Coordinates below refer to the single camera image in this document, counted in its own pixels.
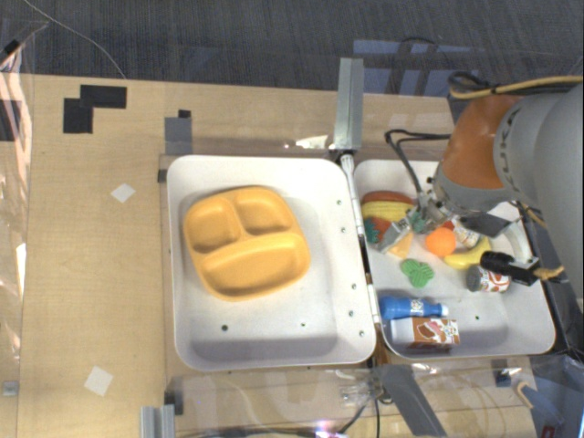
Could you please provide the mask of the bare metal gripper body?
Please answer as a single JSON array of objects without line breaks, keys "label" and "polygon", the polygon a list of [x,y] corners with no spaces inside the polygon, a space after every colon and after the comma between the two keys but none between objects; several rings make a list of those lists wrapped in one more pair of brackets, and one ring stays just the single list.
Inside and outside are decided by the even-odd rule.
[{"label": "bare metal gripper body", "polygon": [[453,215],[451,202],[434,193],[417,193],[416,203],[409,211],[409,224],[416,234],[427,235],[450,221]]}]

